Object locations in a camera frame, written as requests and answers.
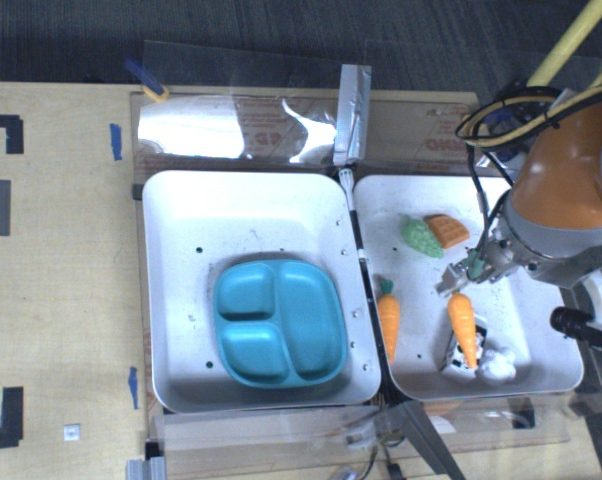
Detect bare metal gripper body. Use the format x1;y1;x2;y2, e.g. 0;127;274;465
461;231;538;285

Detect orange carrot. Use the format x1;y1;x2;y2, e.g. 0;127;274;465
376;277;402;365
446;291;479;371

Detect green grapes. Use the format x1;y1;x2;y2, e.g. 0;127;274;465
399;214;446;260

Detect orange waffle biscuit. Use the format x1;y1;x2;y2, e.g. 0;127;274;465
422;213;472;250

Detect white plastic tray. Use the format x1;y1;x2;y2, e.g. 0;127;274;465
353;173;585;403
141;169;383;415

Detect black and white carton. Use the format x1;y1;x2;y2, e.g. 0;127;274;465
440;315;489;382

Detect white lumpy toy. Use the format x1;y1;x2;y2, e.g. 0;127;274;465
475;346;518;384

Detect blue divided plate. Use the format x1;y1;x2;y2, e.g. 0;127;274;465
212;259;350;389

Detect black cylinder on white bracket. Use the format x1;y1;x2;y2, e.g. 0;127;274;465
549;270;602;353

